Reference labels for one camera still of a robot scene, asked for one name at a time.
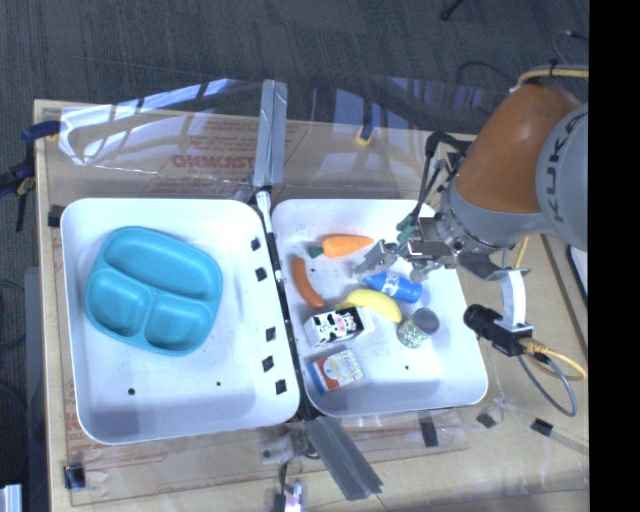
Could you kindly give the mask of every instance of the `small box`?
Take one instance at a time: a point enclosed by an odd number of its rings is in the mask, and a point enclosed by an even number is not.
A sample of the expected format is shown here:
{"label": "small box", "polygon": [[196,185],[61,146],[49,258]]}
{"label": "small box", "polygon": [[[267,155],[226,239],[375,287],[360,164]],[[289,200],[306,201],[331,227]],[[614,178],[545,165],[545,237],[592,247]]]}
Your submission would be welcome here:
{"label": "small box", "polygon": [[351,349],[318,359],[309,365],[309,371],[322,395],[364,377],[360,363]]}
{"label": "small box", "polygon": [[358,307],[318,313],[304,323],[304,331],[311,348],[345,341],[374,329],[367,310]]}

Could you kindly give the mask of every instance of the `white tray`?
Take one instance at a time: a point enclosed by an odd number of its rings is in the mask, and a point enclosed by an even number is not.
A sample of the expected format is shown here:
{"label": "white tray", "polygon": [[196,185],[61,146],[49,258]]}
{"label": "white tray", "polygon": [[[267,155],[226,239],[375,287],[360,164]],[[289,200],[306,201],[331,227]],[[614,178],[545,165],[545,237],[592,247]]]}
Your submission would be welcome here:
{"label": "white tray", "polygon": [[[303,323],[314,313],[298,293],[291,261],[305,258],[309,279],[333,309],[349,291],[366,287],[352,277],[354,265],[363,261],[368,249],[354,255],[330,259],[307,254],[328,234],[359,234],[396,239],[395,226],[413,208],[415,201],[372,199],[291,199],[273,212],[278,253],[282,260],[291,322],[296,333],[306,392],[321,412],[336,417],[383,414],[421,409],[438,409],[478,402],[486,393],[488,380],[475,334],[463,322],[467,307],[455,270],[437,270],[423,283],[417,304],[397,301],[404,316],[418,307],[429,307],[440,319],[440,328],[417,349],[402,345],[396,324],[373,312],[375,331],[329,349],[312,349],[306,341]],[[422,215],[432,214],[423,207]],[[408,276],[411,266],[399,259],[393,270]],[[365,377],[344,388],[321,395],[307,365],[321,355],[352,348]]]}
{"label": "white tray", "polygon": [[[189,355],[117,341],[85,313],[100,247],[131,225],[175,236],[220,265],[215,324]],[[61,228],[78,418],[87,434],[122,444],[275,425],[295,414],[300,390],[262,222],[252,208],[230,200],[81,199],[65,209]]]}

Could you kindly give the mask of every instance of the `sausage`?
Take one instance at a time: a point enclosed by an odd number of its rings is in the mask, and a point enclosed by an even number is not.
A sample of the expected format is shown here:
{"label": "sausage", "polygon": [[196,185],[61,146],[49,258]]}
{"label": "sausage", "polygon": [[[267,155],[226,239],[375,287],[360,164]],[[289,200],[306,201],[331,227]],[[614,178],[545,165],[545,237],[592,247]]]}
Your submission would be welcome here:
{"label": "sausage", "polygon": [[293,280],[296,283],[296,288],[302,298],[313,309],[320,310],[324,308],[326,302],[318,293],[313,289],[307,276],[307,264],[302,258],[294,258],[292,262]]}

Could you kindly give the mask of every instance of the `table surface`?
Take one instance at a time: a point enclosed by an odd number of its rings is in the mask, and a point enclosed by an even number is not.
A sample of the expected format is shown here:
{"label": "table surface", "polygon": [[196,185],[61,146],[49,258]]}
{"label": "table surface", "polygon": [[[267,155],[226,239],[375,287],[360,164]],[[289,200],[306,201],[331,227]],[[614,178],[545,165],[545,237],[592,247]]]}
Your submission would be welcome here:
{"label": "table surface", "polygon": [[[34,122],[50,118],[66,105],[54,101],[36,101]],[[329,154],[336,144],[346,144],[347,140],[352,142],[357,131],[357,127],[320,123],[313,124],[311,128],[305,127],[305,123],[298,123],[298,128],[305,130],[304,136],[297,141],[295,154],[289,155],[287,159],[289,168],[317,167],[318,160],[307,158],[307,155],[322,152]],[[381,130],[380,134],[385,140],[416,136],[402,130],[389,130],[386,134]],[[422,137],[421,140],[426,136],[425,133],[418,135]],[[59,238],[56,231],[59,230],[50,227],[48,222],[52,206],[60,204],[57,198],[51,197],[50,188],[52,183],[62,178],[60,168],[51,164],[51,153],[47,151],[46,144],[43,140],[37,143],[36,161],[51,510],[208,510],[212,503],[215,503],[215,510],[270,510],[273,494],[278,489],[277,468],[256,476],[255,462],[247,463],[248,467],[253,468],[252,472],[245,475],[247,478],[242,478],[240,470],[235,479],[216,481],[213,485],[204,482],[200,485],[186,483],[182,487],[177,484],[157,487],[155,493],[134,498],[122,498],[116,494],[118,499],[115,499],[105,495],[108,494],[105,489],[114,488],[113,486],[128,486],[131,494],[135,495],[135,484],[127,480],[127,475],[131,473],[127,473],[125,469],[120,473],[118,468],[94,472],[91,477],[94,483],[98,482],[94,487],[77,490],[65,488],[64,467],[72,462],[68,435],[72,418],[68,410],[69,389],[68,382],[65,381],[64,363],[68,357],[69,340],[65,326],[59,320],[60,310],[64,310],[64,294],[60,293],[59,277],[58,284],[56,282],[59,270],[56,268],[59,264],[59,247],[56,245]],[[353,151],[362,153],[367,150],[366,147],[359,147]],[[422,169],[418,158],[414,171],[412,179],[419,180]],[[77,183],[77,186],[78,197],[90,194],[83,189],[81,183]],[[280,199],[287,194],[287,190],[284,190]],[[527,320],[535,327],[536,339],[586,368],[586,307],[579,296],[565,251],[566,245],[551,236],[530,237],[522,262],[523,267],[532,269],[525,278]],[[467,303],[480,303],[501,310],[500,287],[497,283],[480,282],[463,270],[458,270],[458,275]],[[389,451],[388,446],[383,456],[376,458],[372,455],[375,454],[373,441],[366,454],[367,458],[369,455],[372,457],[370,462],[383,481],[383,491],[366,500],[346,501],[327,470],[317,464],[302,464],[295,470],[295,479],[304,485],[306,507],[319,511],[335,510],[336,507],[345,511],[419,510],[421,507],[434,505],[439,505],[438,510],[443,511],[487,508],[512,510],[514,506],[520,510],[540,510],[549,509],[553,503],[554,510],[588,510],[588,380],[572,384],[578,414],[574,418],[566,417],[533,388],[515,359],[501,355],[484,340],[479,343],[482,345],[490,381],[487,396],[476,406],[447,411],[455,415],[455,425],[451,429],[456,435],[463,435],[462,441],[453,441],[450,450],[416,451],[415,456],[398,450],[396,460],[392,454],[389,455],[393,450]],[[544,380],[541,377],[541,380],[559,402],[567,402],[566,392],[558,379]],[[486,428],[474,421],[483,411],[491,411],[498,420],[496,426]],[[451,416],[444,416],[439,411],[434,411],[433,414],[434,423],[440,429],[438,431],[445,434],[449,428],[447,421],[450,421]],[[413,425],[411,418],[402,416],[401,419]],[[536,419],[552,424],[553,435],[543,436],[534,432],[530,425]],[[418,432],[418,429],[413,432],[412,428],[409,426],[403,431],[407,439]],[[360,435],[357,428],[353,432]],[[248,436],[250,442],[254,443],[255,439],[250,434]],[[208,442],[216,442],[216,439],[219,437],[211,438]],[[189,443],[189,440],[184,440],[182,444],[173,444],[171,450],[175,450],[177,454],[184,451],[185,447],[190,447],[189,449],[197,452],[197,442]],[[89,450],[86,453],[95,456],[98,452],[99,450]],[[238,457],[243,456],[233,453],[233,450],[224,453],[229,459],[215,460],[215,464],[238,464]],[[178,473],[183,470],[185,468],[175,465],[172,468],[172,471]]]}

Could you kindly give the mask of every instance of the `blue bottle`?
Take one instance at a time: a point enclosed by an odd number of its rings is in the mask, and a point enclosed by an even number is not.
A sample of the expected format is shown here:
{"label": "blue bottle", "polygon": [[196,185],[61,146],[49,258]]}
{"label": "blue bottle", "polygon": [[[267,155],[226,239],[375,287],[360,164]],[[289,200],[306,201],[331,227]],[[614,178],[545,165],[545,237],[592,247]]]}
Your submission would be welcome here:
{"label": "blue bottle", "polygon": [[412,283],[395,272],[381,272],[380,274],[367,276],[363,281],[374,290],[412,304],[418,302],[422,296],[422,284]]}

